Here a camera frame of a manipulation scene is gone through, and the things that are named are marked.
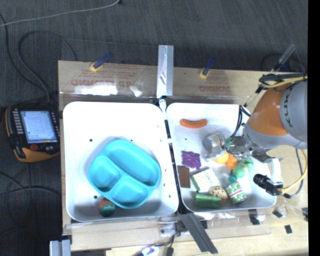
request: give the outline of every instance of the emergency stop button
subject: emergency stop button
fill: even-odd
[[[30,150],[32,150],[32,151],[37,151],[38,150],[38,145],[37,144],[31,144],[31,146],[30,146]]]

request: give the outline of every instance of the blue and yellow clip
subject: blue and yellow clip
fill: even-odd
[[[212,67],[212,65],[213,65],[213,63],[215,62],[215,58],[214,57],[212,57],[210,60],[209,60],[209,62],[208,62],[208,64],[203,68],[203,69],[201,69],[201,72],[200,72],[200,77],[201,78],[207,78],[207,76],[209,75],[209,69],[211,69],[211,67]]]
[[[107,53],[100,59],[98,59],[96,62],[92,63],[90,65],[90,68],[92,71],[97,72],[98,70],[102,69],[104,66],[104,63],[110,60],[113,57],[113,54],[111,52]]]

